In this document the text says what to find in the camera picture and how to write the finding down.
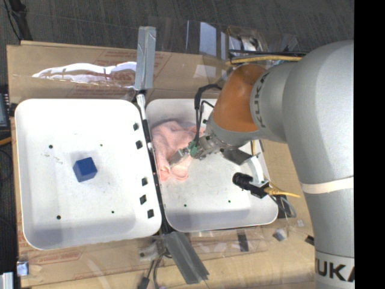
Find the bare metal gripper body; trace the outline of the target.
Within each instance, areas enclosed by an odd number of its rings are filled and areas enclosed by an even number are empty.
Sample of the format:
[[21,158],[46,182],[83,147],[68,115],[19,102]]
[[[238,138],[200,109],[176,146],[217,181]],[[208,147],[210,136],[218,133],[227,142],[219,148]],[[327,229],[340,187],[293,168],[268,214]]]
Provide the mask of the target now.
[[207,155],[216,154],[224,149],[224,144],[211,135],[203,135],[194,138],[187,147],[179,149],[182,157],[190,156],[193,159],[202,160]]

